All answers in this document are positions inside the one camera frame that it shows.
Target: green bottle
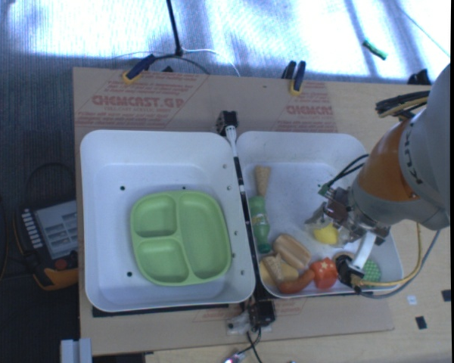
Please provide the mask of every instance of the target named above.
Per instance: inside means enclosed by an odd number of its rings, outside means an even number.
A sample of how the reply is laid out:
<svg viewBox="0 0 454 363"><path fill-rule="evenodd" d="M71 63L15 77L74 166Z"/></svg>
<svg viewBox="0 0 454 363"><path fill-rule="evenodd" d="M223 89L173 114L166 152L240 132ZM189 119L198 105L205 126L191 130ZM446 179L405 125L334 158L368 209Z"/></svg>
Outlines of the green bottle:
<svg viewBox="0 0 454 363"><path fill-rule="evenodd" d="M271 244L267 237L271 226L266 214L266 201L264 197L255 196L249 199L250 223L254 237L256 238L257 251L261 254L266 254L271 251Z"/></svg>

